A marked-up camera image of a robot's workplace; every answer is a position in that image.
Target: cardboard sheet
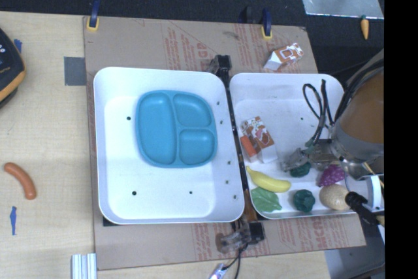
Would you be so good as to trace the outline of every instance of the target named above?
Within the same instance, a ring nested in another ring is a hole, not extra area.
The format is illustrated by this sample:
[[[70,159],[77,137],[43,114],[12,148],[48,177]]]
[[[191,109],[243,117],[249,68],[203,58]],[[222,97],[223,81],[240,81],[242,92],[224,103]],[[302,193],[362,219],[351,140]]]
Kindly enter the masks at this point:
[[[93,78],[104,67],[205,71],[214,56],[230,55],[236,73],[317,73],[308,34],[302,27],[261,26],[101,17],[97,31],[86,29],[84,47],[93,189],[95,252],[99,270],[228,259],[216,235],[232,233],[229,223],[112,225],[103,220],[97,196]],[[297,42],[304,57],[277,71],[263,69],[273,50]],[[356,214],[263,221],[266,238],[243,257],[290,254],[365,245]]]

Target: carrot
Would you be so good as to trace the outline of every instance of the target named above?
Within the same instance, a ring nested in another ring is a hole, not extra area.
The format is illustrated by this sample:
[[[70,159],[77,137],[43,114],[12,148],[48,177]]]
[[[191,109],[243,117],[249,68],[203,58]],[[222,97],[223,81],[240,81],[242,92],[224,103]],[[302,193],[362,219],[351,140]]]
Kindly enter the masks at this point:
[[[368,39],[368,20],[366,19],[366,16],[363,15],[361,17],[361,21],[360,21],[360,27],[361,27],[361,31],[363,33],[364,39],[367,40]]]

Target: wooden table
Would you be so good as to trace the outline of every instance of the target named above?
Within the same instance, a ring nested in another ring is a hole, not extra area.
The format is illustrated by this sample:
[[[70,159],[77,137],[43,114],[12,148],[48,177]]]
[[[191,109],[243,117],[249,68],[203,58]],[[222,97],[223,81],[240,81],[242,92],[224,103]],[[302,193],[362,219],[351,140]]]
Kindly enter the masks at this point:
[[[0,278],[71,277],[71,256],[95,251],[85,86],[66,86],[64,57],[84,57],[82,16],[0,12],[0,27],[22,42],[27,76],[0,109]],[[32,177],[27,200],[3,171],[12,161]],[[10,213],[17,208],[16,234]],[[98,278],[202,278],[219,261],[99,271]],[[225,279],[234,277],[231,268]],[[240,279],[329,278],[324,252],[245,258]]]

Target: sausage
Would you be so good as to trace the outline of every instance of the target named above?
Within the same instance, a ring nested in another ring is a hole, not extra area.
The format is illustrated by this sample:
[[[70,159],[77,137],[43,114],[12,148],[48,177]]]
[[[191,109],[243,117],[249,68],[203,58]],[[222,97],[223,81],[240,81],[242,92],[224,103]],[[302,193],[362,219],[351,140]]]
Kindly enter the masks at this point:
[[[26,199],[32,200],[37,197],[37,191],[31,177],[19,165],[8,162],[5,164],[5,171],[19,180],[24,188]]]

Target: yellow banana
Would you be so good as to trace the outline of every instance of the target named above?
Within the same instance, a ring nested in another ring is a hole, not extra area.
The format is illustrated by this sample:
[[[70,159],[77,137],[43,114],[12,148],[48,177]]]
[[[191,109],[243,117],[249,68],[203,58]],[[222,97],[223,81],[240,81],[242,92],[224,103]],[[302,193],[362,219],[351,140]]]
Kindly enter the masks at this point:
[[[254,184],[274,193],[283,193],[289,190],[291,183],[287,180],[275,179],[266,174],[251,170],[249,166],[246,169],[251,176]]]

